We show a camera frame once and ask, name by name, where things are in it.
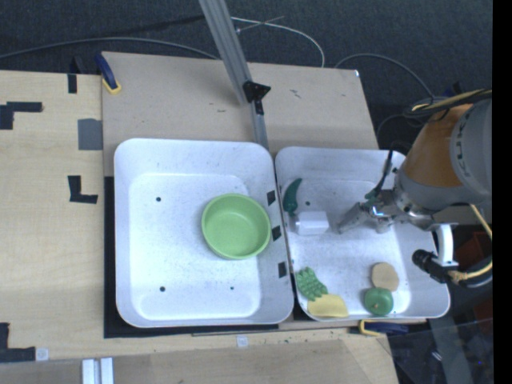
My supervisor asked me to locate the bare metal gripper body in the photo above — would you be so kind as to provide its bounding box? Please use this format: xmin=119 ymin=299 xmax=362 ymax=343
xmin=361 ymin=192 xmax=436 ymax=231

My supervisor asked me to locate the white plastic tray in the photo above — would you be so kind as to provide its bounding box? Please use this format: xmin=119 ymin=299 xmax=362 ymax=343
xmin=274 ymin=146 xmax=452 ymax=322
xmin=113 ymin=137 xmax=295 ymax=329

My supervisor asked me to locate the white small carton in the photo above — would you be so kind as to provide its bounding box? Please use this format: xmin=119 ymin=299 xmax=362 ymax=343
xmin=288 ymin=210 xmax=330 ymax=237

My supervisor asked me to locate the tan biscuit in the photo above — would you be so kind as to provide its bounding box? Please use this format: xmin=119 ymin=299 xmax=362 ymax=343
xmin=370 ymin=262 xmax=401 ymax=293

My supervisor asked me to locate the dark green chili pepper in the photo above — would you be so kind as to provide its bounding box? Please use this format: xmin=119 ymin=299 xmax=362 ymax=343
xmin=282 ymin=178 xmax=304 ymax=217

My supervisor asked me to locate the green apple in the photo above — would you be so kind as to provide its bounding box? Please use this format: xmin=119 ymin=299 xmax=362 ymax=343
xmin=362 ymin=287 xmax=395 ymax=317

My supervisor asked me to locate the yellow and green pineapple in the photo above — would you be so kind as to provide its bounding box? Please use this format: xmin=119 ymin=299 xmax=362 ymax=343
xmin=294 ymin=266 xmax=350 ymax=319

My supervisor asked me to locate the green bowl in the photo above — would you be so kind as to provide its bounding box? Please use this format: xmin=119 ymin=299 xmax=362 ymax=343
xmin=200 ymin=193 xmax=273 ymax=261

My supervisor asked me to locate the brown cardboard board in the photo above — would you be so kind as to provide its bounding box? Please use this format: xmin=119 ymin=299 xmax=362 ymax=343
xmin=102 ymin=51 xmax=427 ymax=338

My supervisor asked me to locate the black cylinder on white bracket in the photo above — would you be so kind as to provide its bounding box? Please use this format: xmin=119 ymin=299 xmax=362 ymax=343
xmin=411 ymin=222 xmax=461 ymax=285

